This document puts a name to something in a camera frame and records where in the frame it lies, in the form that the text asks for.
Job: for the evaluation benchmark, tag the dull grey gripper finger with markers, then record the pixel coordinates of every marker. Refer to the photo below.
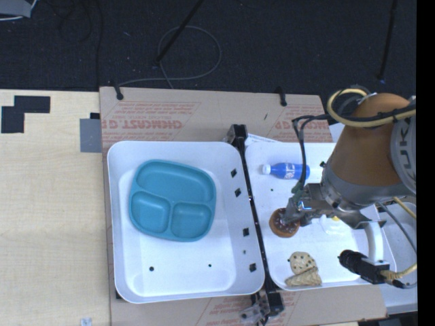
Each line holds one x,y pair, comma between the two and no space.
291,212
306,221

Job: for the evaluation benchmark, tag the blue bottle white cap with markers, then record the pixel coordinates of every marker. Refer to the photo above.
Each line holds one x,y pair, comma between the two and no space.
289,170

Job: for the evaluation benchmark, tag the blue divided plate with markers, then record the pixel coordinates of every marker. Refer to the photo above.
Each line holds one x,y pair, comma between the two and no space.
171,199

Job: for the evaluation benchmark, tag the black cylinder on white bracket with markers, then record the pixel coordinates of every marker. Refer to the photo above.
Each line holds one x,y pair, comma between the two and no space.
365,268

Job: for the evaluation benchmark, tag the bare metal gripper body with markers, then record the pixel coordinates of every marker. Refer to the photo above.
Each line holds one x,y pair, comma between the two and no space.
321,200

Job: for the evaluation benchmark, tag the white and yellow bottle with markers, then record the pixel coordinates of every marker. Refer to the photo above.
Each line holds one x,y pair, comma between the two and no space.
331,227

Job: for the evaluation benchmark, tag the brown cardboard board red print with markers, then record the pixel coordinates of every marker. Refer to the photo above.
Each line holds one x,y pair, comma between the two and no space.
190,121

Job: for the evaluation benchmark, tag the thin black rod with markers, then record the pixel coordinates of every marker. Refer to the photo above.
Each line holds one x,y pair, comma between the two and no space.
253,209

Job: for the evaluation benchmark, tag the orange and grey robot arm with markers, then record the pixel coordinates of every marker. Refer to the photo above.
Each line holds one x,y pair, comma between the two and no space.
365,155

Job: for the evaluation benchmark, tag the white plastic tray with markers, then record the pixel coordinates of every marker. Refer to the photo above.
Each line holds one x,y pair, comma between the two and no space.
326,250
187,270

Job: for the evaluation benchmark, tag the beige chocolate chip biscuit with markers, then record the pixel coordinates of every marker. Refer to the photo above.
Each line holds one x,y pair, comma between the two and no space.
300,261

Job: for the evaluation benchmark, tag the beige tortilla chip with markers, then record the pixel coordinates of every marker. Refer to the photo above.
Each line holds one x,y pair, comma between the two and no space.
306,280

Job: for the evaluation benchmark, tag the brown chocolate doughnut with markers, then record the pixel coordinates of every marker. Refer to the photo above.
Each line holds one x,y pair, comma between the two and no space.
278,227

